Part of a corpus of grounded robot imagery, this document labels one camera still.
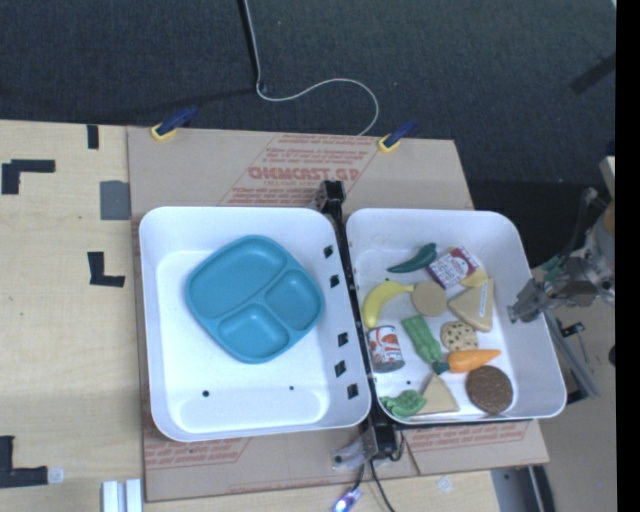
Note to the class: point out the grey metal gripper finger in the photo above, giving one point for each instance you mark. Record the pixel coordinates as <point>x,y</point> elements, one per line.
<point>520,310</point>
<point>534,289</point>

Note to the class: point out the brown cardboard board red print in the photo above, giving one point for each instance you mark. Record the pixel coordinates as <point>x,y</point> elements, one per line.
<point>200,165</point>

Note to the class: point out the chocolate chip cookie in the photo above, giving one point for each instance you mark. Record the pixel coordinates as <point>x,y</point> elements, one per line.
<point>459,336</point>

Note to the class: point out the orange carrot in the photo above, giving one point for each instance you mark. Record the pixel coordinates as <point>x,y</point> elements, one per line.
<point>470,360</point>

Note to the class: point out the tan round biscuit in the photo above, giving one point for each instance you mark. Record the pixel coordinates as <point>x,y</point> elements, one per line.
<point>429,299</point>

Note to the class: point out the red and white carton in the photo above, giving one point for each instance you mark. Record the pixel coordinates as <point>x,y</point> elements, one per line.
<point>450,267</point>

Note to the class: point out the green celery stalk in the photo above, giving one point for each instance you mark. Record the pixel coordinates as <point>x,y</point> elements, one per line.
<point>421,337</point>

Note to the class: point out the blue divided plate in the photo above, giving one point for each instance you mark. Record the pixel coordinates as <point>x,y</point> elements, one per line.
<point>240,280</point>

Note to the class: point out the brown round cookie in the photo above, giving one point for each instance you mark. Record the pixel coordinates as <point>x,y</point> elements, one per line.
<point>490,389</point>

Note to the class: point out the thin black rod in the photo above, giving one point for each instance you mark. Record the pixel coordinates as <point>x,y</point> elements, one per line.
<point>350,280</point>

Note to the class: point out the yellow banana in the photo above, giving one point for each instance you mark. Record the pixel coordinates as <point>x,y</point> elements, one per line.
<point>377,297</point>

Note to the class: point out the green broccoli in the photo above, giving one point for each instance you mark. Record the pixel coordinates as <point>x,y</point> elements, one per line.
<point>404,404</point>

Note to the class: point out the red and white can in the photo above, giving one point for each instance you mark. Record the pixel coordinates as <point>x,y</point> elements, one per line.
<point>386,349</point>

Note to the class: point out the green chili pepper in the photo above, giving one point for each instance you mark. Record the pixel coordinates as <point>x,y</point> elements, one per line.
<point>415,261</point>

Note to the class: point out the white plastic tray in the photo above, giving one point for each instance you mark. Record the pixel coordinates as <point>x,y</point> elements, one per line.
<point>525,360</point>
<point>250,400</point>

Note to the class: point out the tan bread wedge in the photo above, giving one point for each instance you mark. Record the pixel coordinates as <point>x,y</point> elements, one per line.
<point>439,397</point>

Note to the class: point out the small yellow wedge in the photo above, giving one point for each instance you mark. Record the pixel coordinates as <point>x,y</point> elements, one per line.
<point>474,279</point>

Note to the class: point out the tan pizza slice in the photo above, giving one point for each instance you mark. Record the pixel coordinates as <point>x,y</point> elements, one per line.
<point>472,307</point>

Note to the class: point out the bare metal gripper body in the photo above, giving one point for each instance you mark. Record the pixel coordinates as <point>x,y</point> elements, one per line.
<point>575,290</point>

